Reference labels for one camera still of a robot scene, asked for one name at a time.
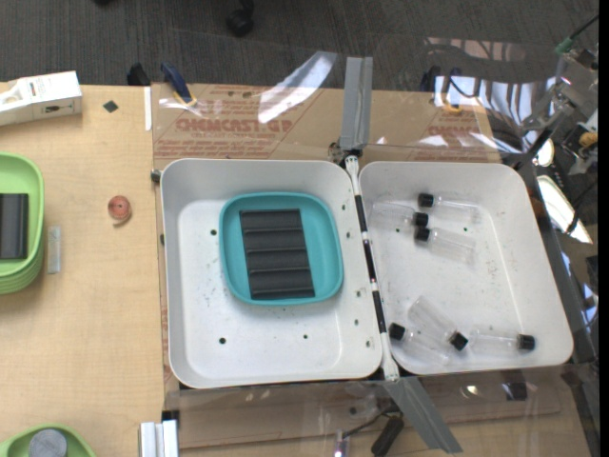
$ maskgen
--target gray carpet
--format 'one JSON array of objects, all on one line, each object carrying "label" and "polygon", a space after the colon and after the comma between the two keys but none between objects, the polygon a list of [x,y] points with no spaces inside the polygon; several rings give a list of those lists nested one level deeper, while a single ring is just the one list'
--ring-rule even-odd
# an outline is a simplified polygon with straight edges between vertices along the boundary
[{"label": "gray carpet", "polygon": [[[430,37],[541,53],[495,76],[519,80],[552,74],[544,54],[599,10],[599,0],[254,2],[255,28],[237,38],[225,23],[237,0],[0,0],[0,80],[77,70],[83,84],[124,85],[135,62],[160,80],[160,63],[170,61],[190,82],[270,85],[324,50],[373,55],[375,88],[414,89],[429,65]],[[580,40],[593,46],[598,23]],[[341,80],[338,69],[324,85]]]}]

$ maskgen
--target plastic bottle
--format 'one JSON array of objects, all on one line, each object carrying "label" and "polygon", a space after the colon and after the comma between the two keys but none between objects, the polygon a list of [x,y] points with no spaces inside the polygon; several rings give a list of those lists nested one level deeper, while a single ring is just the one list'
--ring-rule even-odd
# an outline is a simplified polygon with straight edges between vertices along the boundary
[{"label": "plastic bottle", "polygon": [[473,327],[470,332],[469,346],[479,354],[516,355],[530,352],[535,348],[535,337],[518,333],[515,330]]},{"label": "plastic bottle", "polygon": [[453,322],[438,306],[421,296],[408,310],[408,317],[414,325],[443,346],[452,346],[463,350],[467,345],[465,337]]},{"label": "plastic bottle", "polygon": [[372,207],[375,221],[390,224],[391,226],[426,227],[429,222],[427,213],[420,213],[407,205],[392,202],[377,202]]},{"label": "plastic bottle", "polygon": [[439,194],[420,193],[419,208],[429,209],[434,215],[457,221],[477,223],[481,220],[477,205]]},{"label": "plastic bottle", "polygon": [[399,324],[389,326],[389,337],[401,343],[408,355],[426,362],[446,366],[450,362],[450,348],[419,330],[411,330]]},{"label": "plastic bottle", "polygon": [[476,241],[443,228],[416,227],[415,240],[434,253],[466,264],[476,261]]}]

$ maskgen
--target black cap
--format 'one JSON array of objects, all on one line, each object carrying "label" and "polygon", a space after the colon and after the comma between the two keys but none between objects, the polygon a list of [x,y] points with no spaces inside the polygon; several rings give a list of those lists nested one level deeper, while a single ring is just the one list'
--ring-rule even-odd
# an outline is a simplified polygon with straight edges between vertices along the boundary
[{"label": "black cap", "polygon": [[416,211],[412,216],[412,221],[417,227],[427,227],[427,224],[429,223],[429,215],[427,215],[427,213]]},{"label": "black cap", "polygon": [[518,336],[518,348],[520,350],[533,350],[535,348],[535,337],[521,333]]},{"label": "black cap", "polygon": [[391,324],[389,326],[389,337],[395,340],[401,340],[406,333],[406,329],[399,324]]},{"label": "black cap", "polygon": [[419,207],[423,209],[431,209],[434,206],[434,195],[429,193],[421,193],[419,195]]},{"label": "black cap", "polygon": [[429,235],[431,234],[431,230],[426,227],[417,227],[415,230],[415,240],[421,242],[427,242],[429,240]]},{"label": "black cap", "polygon": [[450,339],[448,339],[448,342],[450,342],[450,344],[456,350],[463,350],[465,348],[465,346],[467,345],[467,343],[469,342],[469,340],[467,340],[461,332],[456,331],[455,333],[453,333],[451,335]]}]

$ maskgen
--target wooden table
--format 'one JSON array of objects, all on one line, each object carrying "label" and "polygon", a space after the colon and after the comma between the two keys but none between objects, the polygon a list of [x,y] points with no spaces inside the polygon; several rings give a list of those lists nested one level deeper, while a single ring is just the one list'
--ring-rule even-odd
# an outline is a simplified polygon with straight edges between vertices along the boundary
[{"label": "wooden table", "polygon": [[[160,420],[166,390],[153,141],[142,89],[82,89],[82,116],[0,129],[1,150],[42,170],[45,225],[62,230],[61,271],[47,274],[45,264],[28,288],[0,296],[0,441],[58,422],[76,429],[99,456],[128,457],[138,454],[139,425]],[[110,100],[118,105],[112,113],[103,107]],[[117,194],[133,208],[120,227],[107,212]],[[544,404],[558,410],[540,417],[451,425],[464,455],[587,454],[570,391],[552,394]],[[377,436],[354,437],[350,455],[370,455]],[[183,453],[319,456],[332,445],[327,437]],[[393,455],[406,454],[444,455],[426,449],[412,428],[394,446]]]}]

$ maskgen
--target white tray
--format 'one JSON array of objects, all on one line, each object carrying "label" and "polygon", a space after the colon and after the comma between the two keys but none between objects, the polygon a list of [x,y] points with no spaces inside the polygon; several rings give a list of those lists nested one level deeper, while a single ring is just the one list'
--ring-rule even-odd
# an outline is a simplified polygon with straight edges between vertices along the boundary
[{"label": "white tray", "polygon": [[[228,291],[218,221],[236,195],[295,191],[317,196],[336,221],[344,282],[331,299],[261,307]],[[167,257],[168,354],[185,385],[234,387],[357,379],[382,349],[351,183],[323,161],[182,159],[161,177]]]},{"label": "white tray", "polygon": [[532,334],[536,348],[509,357],[481,356],[465,348],[445,367],[409,357],[392,344],[396,361],[416,374],[530,368],[564,363],[573,337],[537,221],[521,177],[496,164],[375,162],[361,172],[368,218],[375,202],[391,199],[418,209],[419,192],[458,194],[481,208],[481,222],[465,225],[430,216],[430,227],[465,233],[477,241],[476,263],[445,260],[415,245],[412,232],[369,222],[387,326],[408,325],[406,312],[421,295],[444,308],[466,333],[473,324]]}]

